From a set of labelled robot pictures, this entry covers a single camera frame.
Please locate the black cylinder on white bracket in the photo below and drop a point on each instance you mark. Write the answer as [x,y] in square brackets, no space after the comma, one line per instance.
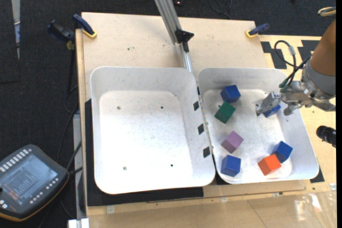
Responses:
[326,134]

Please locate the orange cube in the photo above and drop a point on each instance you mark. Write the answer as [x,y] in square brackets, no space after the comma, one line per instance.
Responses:
[269,165]

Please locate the white plastic tray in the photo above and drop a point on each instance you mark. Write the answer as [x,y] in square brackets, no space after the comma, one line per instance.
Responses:
[253,136]
[144,130]

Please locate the pale wood board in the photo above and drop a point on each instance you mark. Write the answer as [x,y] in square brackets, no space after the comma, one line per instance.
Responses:
[139,42]

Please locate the blue cube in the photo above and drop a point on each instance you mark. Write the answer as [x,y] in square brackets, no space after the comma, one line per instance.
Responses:
[231,166]
[273,112]
[230,94]
[283,150]

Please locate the purple cube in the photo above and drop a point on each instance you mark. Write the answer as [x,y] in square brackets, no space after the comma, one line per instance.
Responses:
[232,142]

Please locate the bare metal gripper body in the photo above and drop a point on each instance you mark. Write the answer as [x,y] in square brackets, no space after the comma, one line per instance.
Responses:
[296,92]

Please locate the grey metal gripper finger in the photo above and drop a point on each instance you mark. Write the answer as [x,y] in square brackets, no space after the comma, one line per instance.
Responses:
[268,104]
[290,109]

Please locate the green cube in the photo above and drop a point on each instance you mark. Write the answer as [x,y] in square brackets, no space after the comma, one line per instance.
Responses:
[225,112]

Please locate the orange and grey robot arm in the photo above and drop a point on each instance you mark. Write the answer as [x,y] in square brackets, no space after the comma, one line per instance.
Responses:
[324,61]

